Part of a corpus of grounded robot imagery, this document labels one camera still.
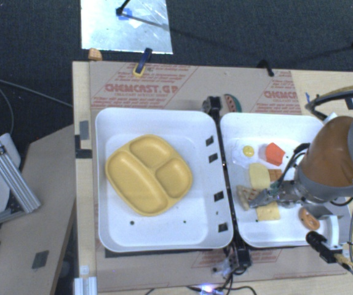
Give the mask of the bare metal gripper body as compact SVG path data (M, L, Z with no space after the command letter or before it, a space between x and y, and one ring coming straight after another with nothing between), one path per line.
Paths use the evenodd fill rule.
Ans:
M294 180L274 182L269 187L269 195L284 207L292 207L306 199L301 184Z

